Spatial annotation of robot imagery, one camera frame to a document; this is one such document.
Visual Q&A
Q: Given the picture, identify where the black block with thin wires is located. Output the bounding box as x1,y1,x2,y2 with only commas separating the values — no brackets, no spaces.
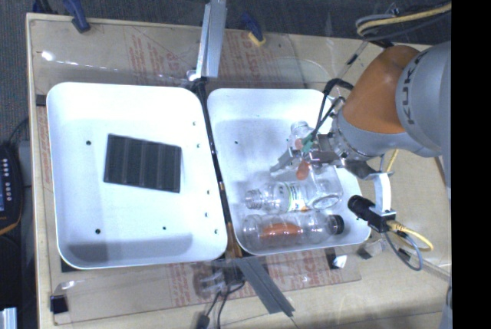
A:
214,260,246,285

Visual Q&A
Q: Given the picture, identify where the black ribbed rectangular pad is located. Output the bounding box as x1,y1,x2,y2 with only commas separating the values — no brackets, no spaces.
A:
103,133,183,194

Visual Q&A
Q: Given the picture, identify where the small orange toy piece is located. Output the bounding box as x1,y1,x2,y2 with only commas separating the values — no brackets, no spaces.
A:
293,137,311,181

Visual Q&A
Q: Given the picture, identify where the clear plastic bottle, green label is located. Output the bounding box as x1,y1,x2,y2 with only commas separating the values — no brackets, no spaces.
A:
244,181,320,214

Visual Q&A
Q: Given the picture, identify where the black cylinder on white bracket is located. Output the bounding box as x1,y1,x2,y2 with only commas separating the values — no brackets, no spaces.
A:
347,170,398,235

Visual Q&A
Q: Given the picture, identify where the brown cardboard board, red print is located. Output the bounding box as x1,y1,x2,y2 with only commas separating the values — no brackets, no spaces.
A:
29,19,364,325

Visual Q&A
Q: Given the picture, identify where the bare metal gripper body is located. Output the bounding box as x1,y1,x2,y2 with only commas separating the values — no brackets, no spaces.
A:
305,132,348,169

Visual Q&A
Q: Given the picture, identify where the clear plastic bottle, black cap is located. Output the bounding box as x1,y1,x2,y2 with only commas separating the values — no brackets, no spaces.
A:
241,212,345,250

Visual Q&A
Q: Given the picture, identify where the white plastic tray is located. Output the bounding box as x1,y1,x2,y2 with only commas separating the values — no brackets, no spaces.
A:
206,87,372,257
45,81,229,270

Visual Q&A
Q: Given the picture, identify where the orange toy sausage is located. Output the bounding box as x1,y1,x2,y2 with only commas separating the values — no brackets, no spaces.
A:
260,222,305,239

